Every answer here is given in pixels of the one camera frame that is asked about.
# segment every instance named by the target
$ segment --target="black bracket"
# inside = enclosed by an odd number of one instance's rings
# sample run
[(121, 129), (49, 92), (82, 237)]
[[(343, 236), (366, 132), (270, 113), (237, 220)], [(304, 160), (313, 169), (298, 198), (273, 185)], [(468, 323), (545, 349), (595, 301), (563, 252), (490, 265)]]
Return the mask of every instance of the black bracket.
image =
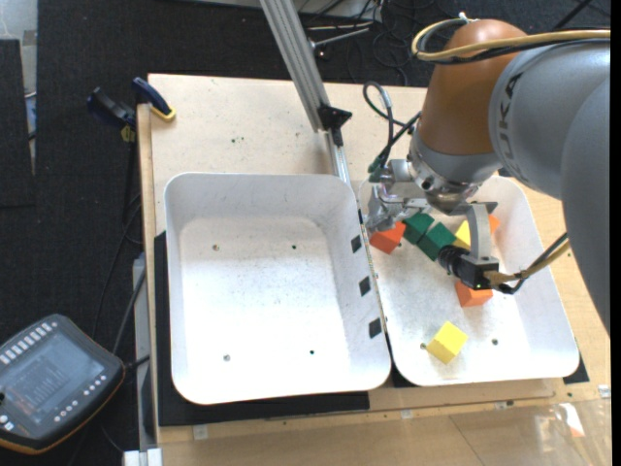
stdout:
[(334, 144), (337, 147), (342, 147), (343, 134), (341, 133), (341, 126), (351, 119), (351, 113), (327, 105), (319, 106), (317, 113), (319, 114), (323, 128), (332, 133)]

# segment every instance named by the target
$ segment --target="black connector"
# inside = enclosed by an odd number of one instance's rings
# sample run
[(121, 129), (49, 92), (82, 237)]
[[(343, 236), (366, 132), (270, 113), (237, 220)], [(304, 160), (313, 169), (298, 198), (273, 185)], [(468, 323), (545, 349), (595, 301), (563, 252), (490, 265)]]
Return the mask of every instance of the black connector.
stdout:
[(490, 282), (485, 278), (487, 271), (498, 271), (499, 262), (494, 257), (481, 257), (479, 259), (470, 255), (470, 251), (461, 247), (447, 245), (440, 249), (438, 262), (443, 269), (451, 275), (459, 278), (463, 284), (473, 290), (491, 288)]

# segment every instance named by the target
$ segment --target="wooden table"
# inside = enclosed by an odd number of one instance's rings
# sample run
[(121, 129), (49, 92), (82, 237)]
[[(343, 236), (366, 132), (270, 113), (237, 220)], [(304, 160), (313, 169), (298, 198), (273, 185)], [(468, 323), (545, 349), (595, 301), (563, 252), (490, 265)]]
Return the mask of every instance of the wooden table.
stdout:
[[(193, 171), (315, 174), (330, 173), (331, 166), (325, 138), (311, 131), (292, 82), (170, 75), (150, 75), (148, 81), (178, 111), (171, 123), (153, 116), (147, 105), (140, 105), (137, 112), (152, 334), (157, 329), (153, 239), (166, 229), (163, 189), (172, 176)], [(335, 107), (353, 112), (343, 127), (344, 146), (352, 183), (362, 181), (368, 163), (385, 144), (386, 122), (365, 104), (360, 85), (327, 83), (326, 89)], [(398, 86), (387, 90), (395, 116), (403, 120), (420, 110), (426, 92)], [(398, 144), (393, 156), (401, 152), (405, 156), (406, 143)], [(541, 241), (552, 243), (565, 230), (560, 202), (528, 188), (524, 191)], [(157, 425), (155, 440), (163, 449), (165, 465), (247, 464), (251, 457), (257, 465), (401, 465), (411, 464), (413, 454), (425, 459), (425, 464), (480, 464), (456, 416), (482, 413), (485, 421), (493, 415), (490, 412), (507, 406), (514, 411), (547, 410), (568, 402), (600, 402), (599, 385), (610, 387), (610, 340), (576, 263), (569, 254), (551, 269), (589, 382), (565, 384), (551, 379), (408, 388), (386, 383), (370, 392), (371, 408), (365, 413), (194, 427)], [(150, 364), (155, 374), (151, 339)], [(156, 410), (157, 382), (153, 384)], [(493, 434), (489, 440), (493, 447)]]

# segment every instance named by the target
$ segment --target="block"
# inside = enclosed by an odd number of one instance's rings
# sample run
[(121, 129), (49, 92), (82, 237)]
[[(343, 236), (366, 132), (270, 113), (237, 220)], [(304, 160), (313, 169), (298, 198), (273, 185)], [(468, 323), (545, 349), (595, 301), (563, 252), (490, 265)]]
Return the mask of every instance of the block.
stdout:
[(414, 216), (404, 219), (404, 223), (406, 224), (404, 238), (412, 245), (416, 245), (433, 222), (434, 219), (431, 216), (423, 213), (417, 213)]
[[(492, 235), (494, 234), (494, 231), (498, 229), (500, 224), (501, 222), (497, 217), (491, 214), (489, 215), (489, 228)], [(457, 231), (455, 232), (455, 238), (456, 240), (453, 243), (455, 247), (461, 247), (463, 249), (470, 248), (470, 226), (467, 221), (464, 221), (459, 225), (459, 228), (457, 228)]]
[(405, 231), (406, 226), (402, 222), (397, 221), (392, 229), (376, 231), (371, 235), (369, 243), (382, 252), (391, 253), (401, 242)]
[(427, 344), (427, 351), (444, 364), (448, 364), (460, 352), (467, 340), (466, 333), (452, 322), (447, 321)]
[(441, 222), (436, 224), (430, 231), (425, 233), (418, 241), (418, 247), (425, 252), (431, 260), (436, 260), (440, 249), (455, 242), (453, 235)]
[(455, 284), (455, 291), (462, 307), (482, 306), (494, 296), (494, 290), (490, 288), (473, 290), (462, 282)]

